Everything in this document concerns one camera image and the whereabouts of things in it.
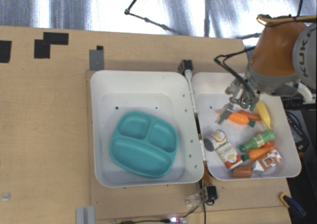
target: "tin can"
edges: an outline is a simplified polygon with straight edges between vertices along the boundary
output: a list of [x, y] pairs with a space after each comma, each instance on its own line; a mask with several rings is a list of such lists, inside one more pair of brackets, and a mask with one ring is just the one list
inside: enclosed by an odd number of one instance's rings
[[222, 130], [216, 130], [206, 138], [204, 138], [205, 148], [212, 152], [227, 142], [227, 136]]
[[240, 155], [238, 155], [236, 150], [234, 150], [230, 142], [218, 147], [216, 149], [216, 153], [229, 170], [237, 167], [243, 162]]

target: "table surface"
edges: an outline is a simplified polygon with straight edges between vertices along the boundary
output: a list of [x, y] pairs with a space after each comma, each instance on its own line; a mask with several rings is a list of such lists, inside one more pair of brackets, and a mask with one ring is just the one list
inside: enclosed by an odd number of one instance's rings
[[[34, 40], [44, 32], [69, 33], [69, 44], [51, 45], [50, 59], [35, 59]], [[184, 196], [196, 184], [111, 189], [93, 182], [89, 50], [104, 46], [105, 69], [175, 71], [182, 59], [192, 59], [195, 73], [217, 72], [213, 58], [242, 50], [241, 40], [3, 26], [0, 40], [12, 41], [10, 62], [0, 63], [0, 193], [11, 193], [10, 201], [0, 201], [0, 223], [74, 224], [76, 207], [89, 205], [98, 224], [189, 211]], [[230, 64], [243, 72], [246, 56]], [[289, 194], [286, 179], [213, 182], [219, 199], [207, 207], [207, 223], [291, 223], [278, 199]], [[96, 194], [108, 198], [95, 202]], [[203, 218], [198, 209], [188, 220]]]

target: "led light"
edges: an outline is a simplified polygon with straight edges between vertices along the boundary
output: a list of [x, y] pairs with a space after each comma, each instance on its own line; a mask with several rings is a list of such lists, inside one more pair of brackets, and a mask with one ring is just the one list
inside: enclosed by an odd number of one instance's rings
[[187, 224], [187, 219], [186, 218], [177, 218], [177, 217], [171, 217], [169, 218], [171, 223], [178, 223], [178, 224]]

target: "bottle label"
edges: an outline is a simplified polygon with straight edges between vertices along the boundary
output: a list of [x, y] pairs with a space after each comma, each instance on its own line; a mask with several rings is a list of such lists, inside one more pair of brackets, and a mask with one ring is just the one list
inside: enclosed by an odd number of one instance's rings
[[265, 142], [260, 133], [254, 135], [254, 140], [256, 141], [258, 147], [264, 146]]

